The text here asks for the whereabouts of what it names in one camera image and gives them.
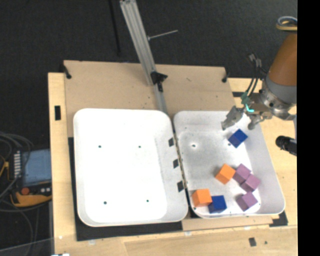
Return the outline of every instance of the blue cube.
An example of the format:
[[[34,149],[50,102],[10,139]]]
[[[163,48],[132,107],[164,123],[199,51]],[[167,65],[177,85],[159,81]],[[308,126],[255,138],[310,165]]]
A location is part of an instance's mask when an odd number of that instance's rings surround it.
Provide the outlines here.
[[[225,201],[225,197],[223,195],[214,195],[214,196],[211,196],[211,198],[212,198],[212,203],[208,205],[209,212],[211,214],[221,213],[225,209],[227,209],[227,204]]]
[[[238,129],[234,134],[231,135],[228,141],[235,148],[237,148],[242,142],[246,140],[246,138],[248,138],[248,136],[241,129]]]

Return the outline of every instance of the block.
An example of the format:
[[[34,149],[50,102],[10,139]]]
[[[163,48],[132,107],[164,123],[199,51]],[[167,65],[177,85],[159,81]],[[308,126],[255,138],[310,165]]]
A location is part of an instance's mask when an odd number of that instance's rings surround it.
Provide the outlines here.
[[[215,178],[223,184],[227,184],[233,178],[235,173],[236,170],[225,163],[216,174]]]
[[[250,174],[251,174],[251,170],[241,163],[238,166],[238,168],[235,170],[233,179],[237,181],[239,184],[241,184],[246,181],[246,179],[249,177]]]
[[[214,195],[211,196],[212,203],[208,205],[209,212],[213,213],[221,213],[225,209],[227,209],[227,204],[225,201],[225,197],[223,195]]]
[[[195,207],[208,206],[212,203],[212,198],[208,188],[197,189],[191,197]]]
[[[240,184],[240,187],[246,192],[253,192],[257,189],[259,184],[261,183],[260,179],[250,174],[249,177]]]
[[[244,142],[248,138],[248,136],[241,130],[238,129],[234,134],[231,135],[231,137],[228,139],[228,141],[235,147],[239,147],[239,145]]]
[[[240,206],[240,208],[245,212],[252,206],[254,206],[256,203],[258,203],[258,200],[255,198],[254,194],[252,192],[248,192],[241,197],[239,197],[236,200],[236,203]]]

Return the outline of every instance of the black mat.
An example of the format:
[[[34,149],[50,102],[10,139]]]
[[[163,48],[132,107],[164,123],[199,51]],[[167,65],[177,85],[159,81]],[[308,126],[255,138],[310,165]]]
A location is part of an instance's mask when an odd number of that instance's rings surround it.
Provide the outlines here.
[[[84,224],[78,216],[77,211],[77,194],[76,194],[76,179],[75,179],[75,159],[74,159],[74,138],[68,138],[69,154],[70,154],[70,169],[72,180],[72,194],[74,205],[74,218],[76,228],[77,241],[102,239],[121,236],[138,236],[158,233],[168,233],[181,231],[182,222],[171,223],[156,223],[143,225],[125,225],[125,226],[108,226],[108,227],[91,227]]]

